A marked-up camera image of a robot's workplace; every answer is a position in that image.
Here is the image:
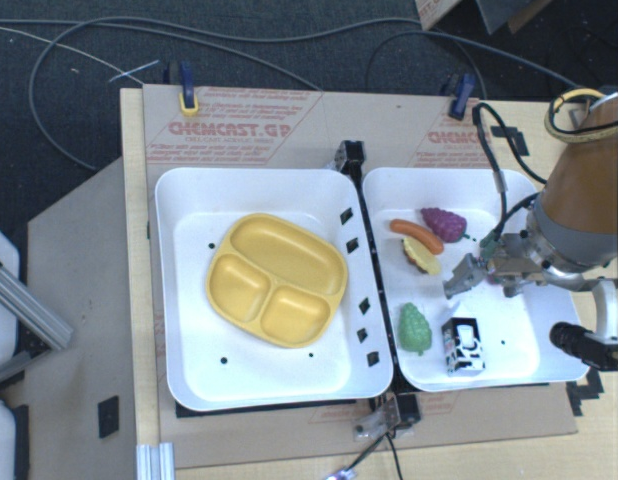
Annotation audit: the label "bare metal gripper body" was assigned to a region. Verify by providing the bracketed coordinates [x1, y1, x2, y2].
[485, 231, 590, 293]

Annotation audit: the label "yellow and brown toy biscuit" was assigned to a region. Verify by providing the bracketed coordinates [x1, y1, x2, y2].
[400, 236, 443, 277]

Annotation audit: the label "white plastic tray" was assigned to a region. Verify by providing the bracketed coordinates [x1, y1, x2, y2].
[361, 166, 591, 394]
[154, 166, 395, 412]

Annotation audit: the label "purple toy grapes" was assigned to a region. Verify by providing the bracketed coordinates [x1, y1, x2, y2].
[420, 207, 469, 244]

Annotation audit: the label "orange toy sausage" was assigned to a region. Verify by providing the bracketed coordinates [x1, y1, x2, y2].
[389, 218, 445, 256]

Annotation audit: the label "black and white milk carton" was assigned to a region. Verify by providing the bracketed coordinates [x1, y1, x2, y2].
[440, 316, 487, 378]

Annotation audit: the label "green toy grapes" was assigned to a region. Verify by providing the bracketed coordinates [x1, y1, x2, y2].
[398, 302, 434, 357]

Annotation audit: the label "thin black and white rod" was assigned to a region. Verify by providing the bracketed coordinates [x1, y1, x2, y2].
[353, 161, 401, 395]

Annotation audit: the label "yellow divided plate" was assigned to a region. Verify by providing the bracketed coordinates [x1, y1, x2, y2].
[204, 212, 350, 350]

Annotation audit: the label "brown cardboard board red print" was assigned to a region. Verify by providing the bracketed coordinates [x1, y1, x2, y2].
[141, 84, 581, 470]

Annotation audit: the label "black cylinder on white bracket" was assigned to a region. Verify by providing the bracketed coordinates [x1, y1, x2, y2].
[548, 277, 618, 372]

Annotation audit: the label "black block with thin wires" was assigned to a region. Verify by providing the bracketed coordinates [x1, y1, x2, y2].
[387, 392, 422, 440]
[332, 139, 366, 175]

